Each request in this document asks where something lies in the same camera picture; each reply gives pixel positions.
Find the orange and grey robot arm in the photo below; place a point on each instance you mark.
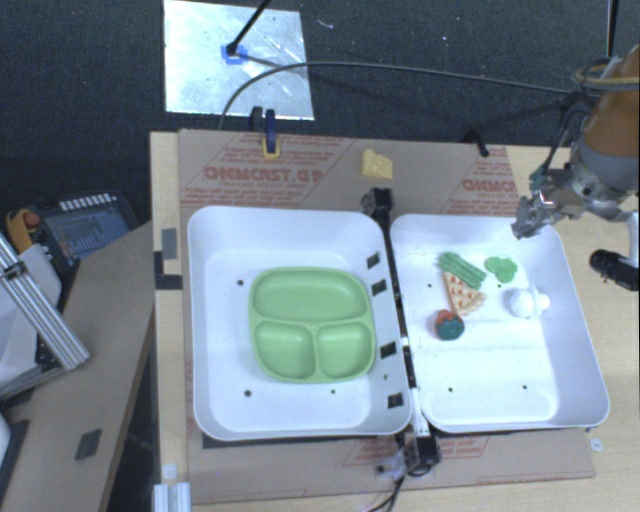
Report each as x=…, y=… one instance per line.
x=612, y=115

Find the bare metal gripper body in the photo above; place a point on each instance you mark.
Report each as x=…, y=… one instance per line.
x=575, y=192

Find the brown cardboard board red print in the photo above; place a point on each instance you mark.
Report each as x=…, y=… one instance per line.
x=320, y=165

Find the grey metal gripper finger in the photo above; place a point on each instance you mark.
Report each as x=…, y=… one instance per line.
x=541, y=215
x=521, y=222

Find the pizza slice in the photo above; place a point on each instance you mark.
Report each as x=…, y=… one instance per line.
x=462, y=299

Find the white plastic tray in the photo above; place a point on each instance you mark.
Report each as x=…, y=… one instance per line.
x=225, y=350
x=500, y=365

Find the white rounded toy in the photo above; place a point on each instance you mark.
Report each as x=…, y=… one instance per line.
x=522, y=302

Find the black cylinder on white bracket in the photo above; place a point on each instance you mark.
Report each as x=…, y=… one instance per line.
x=612, y=266

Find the green divided plate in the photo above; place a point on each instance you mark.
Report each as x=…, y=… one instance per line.
x=310, y=325

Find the green beans bundle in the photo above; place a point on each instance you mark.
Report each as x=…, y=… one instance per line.
x=462, y=267

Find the red and green strawberry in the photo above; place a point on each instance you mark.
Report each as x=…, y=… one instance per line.
x=446, y=325

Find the yellow cheese wedge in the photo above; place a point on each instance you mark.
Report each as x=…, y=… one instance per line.
x=376, y=165

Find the thin black and white rod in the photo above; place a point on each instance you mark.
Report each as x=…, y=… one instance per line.
x=400, y=310

